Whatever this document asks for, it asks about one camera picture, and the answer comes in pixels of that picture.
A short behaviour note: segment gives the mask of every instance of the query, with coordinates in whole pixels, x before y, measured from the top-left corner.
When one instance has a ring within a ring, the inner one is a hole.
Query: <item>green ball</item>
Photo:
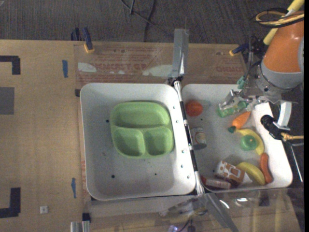
[[[251,135],[242,136],[240,139],[240,147],[243,150],[254,150],[257,147],[257,141]]]

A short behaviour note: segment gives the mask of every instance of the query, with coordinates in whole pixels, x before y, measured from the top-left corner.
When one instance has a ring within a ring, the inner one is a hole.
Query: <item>silver can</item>
[[[204,149],[207,147],[206,135],[202,127],[194,127],[190,130],[194,149]]]

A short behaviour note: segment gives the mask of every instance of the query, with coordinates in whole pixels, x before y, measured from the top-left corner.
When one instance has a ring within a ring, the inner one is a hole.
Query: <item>yellow banana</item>
[[[260,185],[265,185],[265,177],[263,172],[256,166],[248,162],[242,162],[236,166],[245,171],[249,176],[253,177]]]
[[[264,143],[262,138],[253,130],[251,129],[239,129],[236,130],[236,132],[239,132],[241,135],[245,136],[245,135],[251,135],[255,138],[256,142],[257,142],[257,147],[255,148],[256,152],[258,155],[262,155],[264,152]]]

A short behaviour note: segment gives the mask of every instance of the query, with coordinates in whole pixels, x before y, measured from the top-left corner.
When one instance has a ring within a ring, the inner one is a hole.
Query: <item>green plate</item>
[[[159,157],[170,153],[174,147],[169,112],[156,102],[120,103],[113,108],[110,122],[113,144],[125,157]]]

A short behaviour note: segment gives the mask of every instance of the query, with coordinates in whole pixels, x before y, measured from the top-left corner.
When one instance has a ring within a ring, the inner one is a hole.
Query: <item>carrot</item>
[[[268,169],[268,154],[267,153],[262,153],[261,157],[260,157],[260,168],[263,172],[263,175],[265,177],[265,182],[266,183],[270,183],[273,181],[272,176],[269,173],[269,169]]]
[[[241,129],[244,124],[246,124],[249,116],[251,114],[251,111],[246,111],[239,115],[238,117],[234,118],[232,121],[232,126],[228,128],[229,132],[234,132],[236,129]]]

